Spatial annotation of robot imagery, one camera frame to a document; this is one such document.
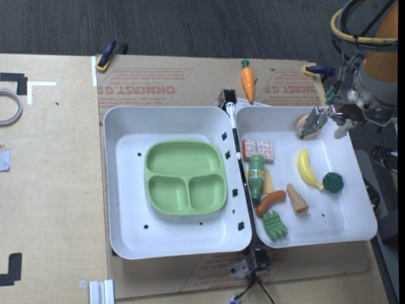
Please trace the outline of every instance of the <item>black tape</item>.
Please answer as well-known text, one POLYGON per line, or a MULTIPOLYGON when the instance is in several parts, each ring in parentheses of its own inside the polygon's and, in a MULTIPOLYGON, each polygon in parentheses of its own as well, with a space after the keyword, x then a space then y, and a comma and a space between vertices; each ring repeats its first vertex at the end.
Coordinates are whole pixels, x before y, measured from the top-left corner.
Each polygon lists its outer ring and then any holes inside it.
POLYGON ((0 81, 17 82, 17 95, 27 95, 27 81, 28 78, 24 76, 24 73, 0 73, 0 81))
POLYGON ((24 78, 24 73, 0 73, 0 81, 18 82, 18 78, 24 78))
POLYGON ((15 281, 21 280, 23 255, 12 253, 8 257, 8 274, 0 274, 0 286, 13 286, 15 281))

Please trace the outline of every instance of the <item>yellow cable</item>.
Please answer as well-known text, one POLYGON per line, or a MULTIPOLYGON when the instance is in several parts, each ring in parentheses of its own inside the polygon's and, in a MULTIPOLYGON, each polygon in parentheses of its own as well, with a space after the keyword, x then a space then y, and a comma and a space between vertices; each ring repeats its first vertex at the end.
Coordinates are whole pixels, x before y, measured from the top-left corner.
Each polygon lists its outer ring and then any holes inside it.
MULTIPOLYGON (((365 0, 362 4, 364 3, 369 3, 374 0, 365 0)), ((344 39, 345 41, 349 42, 358 42, 360 44, 372 44, 372 45, 386 45, 386 44, 393 44, 398 41, 398 38, 376 38, 376 37, 358 37, 357 40, 354 36, 345 34, 341 32, 337 27, 336 27, 336 19, 340 15, 340 12, 342 9, 338 10, 330 20, 330 28, 332 29, 332 32, 339 38, 344 39)))

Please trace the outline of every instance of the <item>metal ring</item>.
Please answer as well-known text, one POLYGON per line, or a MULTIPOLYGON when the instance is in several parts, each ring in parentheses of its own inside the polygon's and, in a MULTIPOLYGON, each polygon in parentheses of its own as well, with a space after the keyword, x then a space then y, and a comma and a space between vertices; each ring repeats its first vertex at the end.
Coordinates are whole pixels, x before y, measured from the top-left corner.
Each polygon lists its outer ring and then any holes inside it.
POLYGON ((19 117, 22 114, 23 105, 21 103, 21 100, 16 94, 14 94, 8 90, 0 90, 0 96, 10 97, 11 99, 14 99, 14 101, 18 105, 17 112, 15 113, 15 115, 13 117, 11 117, 10 119, 7 119, 7 120, 0 120, 0 127, 12 125, 19 119, 19 117))

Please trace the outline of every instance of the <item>black cord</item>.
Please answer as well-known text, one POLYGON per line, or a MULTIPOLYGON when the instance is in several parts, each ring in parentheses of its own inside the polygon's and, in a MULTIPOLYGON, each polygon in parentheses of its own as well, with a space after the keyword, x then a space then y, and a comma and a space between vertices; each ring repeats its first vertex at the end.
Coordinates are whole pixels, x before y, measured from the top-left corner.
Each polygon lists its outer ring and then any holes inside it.
POLYGON ((263 284, 261 283, 261 281, 258 279, 258 277, 257 277, 257 275, 256 275, 255 272, 252 272, 252 274, 251 274, 251 281, 250 281, 249 285, 247 286, 247 288, 246 288, 243 292, 241 292, 241 294, 235 296, 234 299, 235 299, 235 300, 238 300, 238 299, 240 299, 243 295, 245 295, 245 293, 246 293, 247 291, 249 291, 249 290, 252 288, 252 286, 254 285, 254 282, 256 282, 256 281, 258 282, 258 284, 259 284, 259 286, 261 287, 261 289, 265 292, 265 294, 267 295, 267 297, 270 299, 270 301, 271 301, 273 304, 275 304, 275 302, 273 301, 273 298, 271 298, 270 294, 267 292, 267 290, 265 289, 265 287, 263 286, 263 284))
MULTIPOLYGON (((339 27, 338 29, 347 34, 347 35, 352 35, 350 31, 347 28, 347 22, 349 17, 352 15, 352 13, 359 7, 361 4, 363 4, 367 0, 351 0, 349 1, 343 8, 342 11, 340 12, 339 15, 339 27)), ((378 21, 378 19, 388 10, 388 8, 391 6, 392 3, 394 3, 395 0, 390 0, 383 8, 382 10, 378 13, 378 15, 371 21, 371 23, 363 30, 362 34, 357 35, 357 37, 362 37, 367 31, 371 29, 371 27, 378 21)), ((358 49, 366 49, 366 50, 371 50, 371 51, 397 51, 398 49, 398 42, 392 43, 392 44, 386 44, 386 45, 375 45, 371 43, 362 43, 360 44, 357 40, 356 42, 350 42, 348 41, 349 44, 355 45, 358 49)))
POLYGON ((341 81, 341 80, 336 81, 336 83, 335 83, 335 89, 333 90, 333 93, 334 93, 334 94, 337 94, 337 92, 339 91, 341 85, 342 85, 342 81, 341 81))
POLYGON ((395 0, 390 0, 387 2, 387 4, 380 10, 380 12, 377 14, 376 17, 368 24, 368 26, 361 32, 359 35, 360 37, 363 37, 368 33, 368 31, 372 28, 372 26, 375 25, 375 23, 382 17, 382 15, 388 10, 389 7, 395 2, 395 0))
POLYGON ((350 57, 348 57, 348 56, 343 52, 341 46, 337 44, 337 41, 336 41, 336 39, 334 39, 334 38, 332 39, 332 45, 333 45, 333 47, 336 49, 336 51, 339 52, 339 54, 343 55, 343 57, 344 57, 344 59, 345 59, 346 61, 349 61, 350 57))
POLYGON ((235 296, 234 299, 235 299, 235 300, 238 300, 238 299, 241 298, 247 291, 249 291, 249 290, 251 289, 251 287, 253 286, 254 282, 256 281, 256 278, 257 278, 256 274, 252 274, 252 279, 251 279, 251 281, 250 281, 248 287, 247 287, 243 292, 241 292, 241 294, 235 296))
POLYGON ((267 290, 265 289, 265 287, 263 286, 263 284, 261 283, 261 281, 257 278, 256 279, 258 281, 259 286, 261 287, 261 289, 266 293, 267 297, 269 297, 270 301, 275 304, 275 302, 273 301, 273 298, 271 298, 270 294, 267 292, 267 290))

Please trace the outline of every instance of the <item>toy banana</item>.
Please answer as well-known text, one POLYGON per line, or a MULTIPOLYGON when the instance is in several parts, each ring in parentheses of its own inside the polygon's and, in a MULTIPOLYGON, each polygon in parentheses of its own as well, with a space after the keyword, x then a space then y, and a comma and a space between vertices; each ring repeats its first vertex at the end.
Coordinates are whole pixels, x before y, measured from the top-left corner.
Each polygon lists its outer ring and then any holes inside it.
POLYGON ((301 178, 309 185, 318 187, 319 190, 323 189, 323 185, 318 182, 314 172, 309 166, 309 151, 308 149, 302 149, 298 154, 297 166, 301 178))

